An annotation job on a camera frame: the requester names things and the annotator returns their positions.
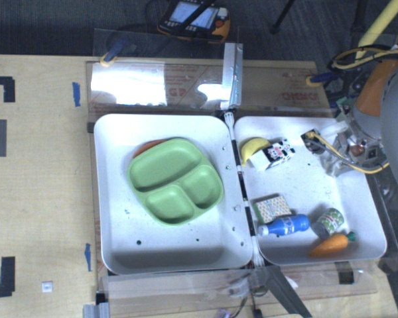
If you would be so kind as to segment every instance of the green plate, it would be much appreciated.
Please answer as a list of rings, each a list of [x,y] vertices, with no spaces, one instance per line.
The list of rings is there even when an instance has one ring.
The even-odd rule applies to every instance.
[[[207,157],[189,140],[174,138],[134,158],[131,188],[156,221],[180,225],[219,203],[223,184]]]

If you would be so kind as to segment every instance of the black corner mark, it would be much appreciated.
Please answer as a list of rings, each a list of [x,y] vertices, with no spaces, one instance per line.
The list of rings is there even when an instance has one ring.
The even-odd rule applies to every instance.
[[[0,77],[0,85],[3,85],[3,101],[5,103],[14,103],[15,81],[12,77]]]
[[[0,297],[11,297],[15,291],[15,257],[1,257]]]

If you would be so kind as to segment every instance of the handheld device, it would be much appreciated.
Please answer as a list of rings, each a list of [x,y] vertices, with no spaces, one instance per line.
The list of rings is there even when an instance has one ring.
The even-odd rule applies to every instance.
[[[202,38],[208,42],[223,42],[230,29],[228,10],[211,4],[184,29],[183,22],[204,3],[204,0],[171,0],[158,23],[158,31],[190,40]]]

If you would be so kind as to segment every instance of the device screen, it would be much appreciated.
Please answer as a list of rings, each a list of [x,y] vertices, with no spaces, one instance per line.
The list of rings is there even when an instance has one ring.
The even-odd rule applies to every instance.
[[[170,17],[170,21],[174,21],[176,23],[182,23],[186,20],[197,8],[199,5],[195,3],[187,3],[184,1],[179,1],[177,7]],[[197,17],[192,23],[192,26],[202,27],[202,28],[210,28],[214,17],[218,12],[217,8],[208,7],[199,17]]]

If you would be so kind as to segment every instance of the yellow pole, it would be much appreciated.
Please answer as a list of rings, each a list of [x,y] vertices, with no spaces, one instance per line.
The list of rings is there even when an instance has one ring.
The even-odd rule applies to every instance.
[[[367,32],[363,35],[360,42],[358,43],[358,47],[372,45],[379,37],[379,35],[386,29],[389,23],[395,18],[398,14],[398,0],[390,0],[390,2],[386,5],[384,10],[380,13],[380,15],[376,18]],[[357,52],[356,58],[360,59],[365,52]]]

